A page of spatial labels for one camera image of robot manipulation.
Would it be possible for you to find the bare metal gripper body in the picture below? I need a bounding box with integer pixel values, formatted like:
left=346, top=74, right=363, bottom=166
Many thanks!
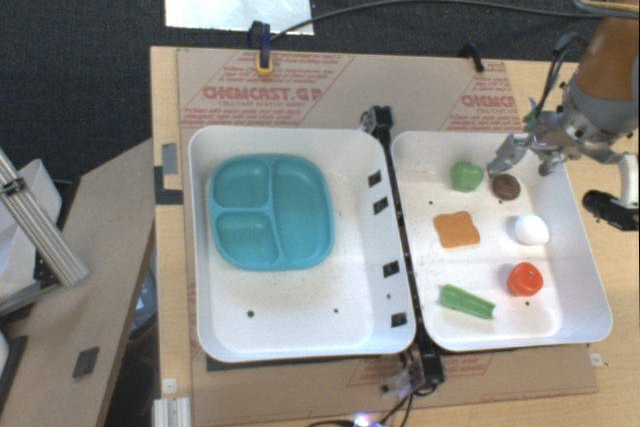
left=527, top=109, right=627, bottom=165

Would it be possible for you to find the brown toy doughnut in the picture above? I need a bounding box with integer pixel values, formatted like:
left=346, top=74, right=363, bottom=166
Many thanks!
left=491, top=173, right=522, bottom=202

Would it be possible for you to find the green toy pepper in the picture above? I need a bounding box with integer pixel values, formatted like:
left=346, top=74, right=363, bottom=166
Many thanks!
left=449, top=161, right=485, bottom=193

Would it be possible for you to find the white toy egg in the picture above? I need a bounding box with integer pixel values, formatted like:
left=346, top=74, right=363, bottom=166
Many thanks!
left=513, top=213, right=551, bottom=247

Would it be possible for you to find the orange toy toast slice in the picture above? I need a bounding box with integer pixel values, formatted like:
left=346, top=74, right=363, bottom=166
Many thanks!
left=432, top=210, right=482, bottom=250

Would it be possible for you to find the white plastic tray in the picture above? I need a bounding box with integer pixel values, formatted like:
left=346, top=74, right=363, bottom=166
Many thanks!
left=187, top=124, right=418, bottom=364
left=390, top=130, right=615, bottom=353

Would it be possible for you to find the red toy tomato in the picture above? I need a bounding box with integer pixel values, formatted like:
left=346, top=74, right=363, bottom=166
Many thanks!
left=506, top=261, right=545, bottom=298

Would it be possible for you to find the thin black rod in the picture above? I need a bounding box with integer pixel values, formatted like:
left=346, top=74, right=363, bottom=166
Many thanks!
left=377, top=127, right=435, bottom=359

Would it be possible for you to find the green toy celery stick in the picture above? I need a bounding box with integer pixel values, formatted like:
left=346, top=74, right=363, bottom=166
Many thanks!
left=438, top=283, right=498, bottom=322

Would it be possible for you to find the brown cardboard board red print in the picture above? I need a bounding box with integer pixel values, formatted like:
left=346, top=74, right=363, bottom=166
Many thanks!
left=175, top=48, right=600, bottom=405

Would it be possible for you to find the blue divided plate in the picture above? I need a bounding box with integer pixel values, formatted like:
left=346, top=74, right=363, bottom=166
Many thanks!
left=207, top=153, right=336, bottom=273

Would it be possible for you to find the black cylinder on white bracket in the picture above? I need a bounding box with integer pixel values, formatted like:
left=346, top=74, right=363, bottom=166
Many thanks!
left=581, top=152, right=640, bottom=232

